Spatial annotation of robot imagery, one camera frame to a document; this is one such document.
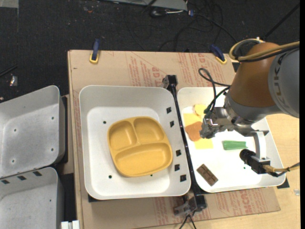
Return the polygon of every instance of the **yellow plate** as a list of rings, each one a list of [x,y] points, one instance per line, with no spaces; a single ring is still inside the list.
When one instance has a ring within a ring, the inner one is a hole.
[[[150,117],[112,124],[107,141],[114,165],[126,177],[151,175],[173,161],[172,147],[162,126]]]

